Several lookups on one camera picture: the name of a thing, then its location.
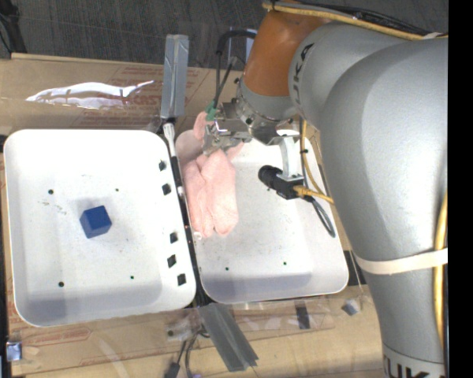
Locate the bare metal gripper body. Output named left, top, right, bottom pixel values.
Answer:
left=212, top=100, right=285, bottom=145

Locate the pale pink plush toy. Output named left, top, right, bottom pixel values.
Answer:
left=181, top=110, right=245, bottom=239

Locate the white plastic tray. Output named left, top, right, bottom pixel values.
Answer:
left=173, top=128, right=350, bottom=305
left=2, top=128, right=198, bottom=328

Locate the brown cardboard board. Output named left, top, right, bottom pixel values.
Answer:
left=0, top=52, right=384, bottom=378

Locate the blue cube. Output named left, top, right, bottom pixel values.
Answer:
left=79, top=205, right=114, bottom=239

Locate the black cylinder on white bracket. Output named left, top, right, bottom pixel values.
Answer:
left=258, top=128, right=307, bottom=201

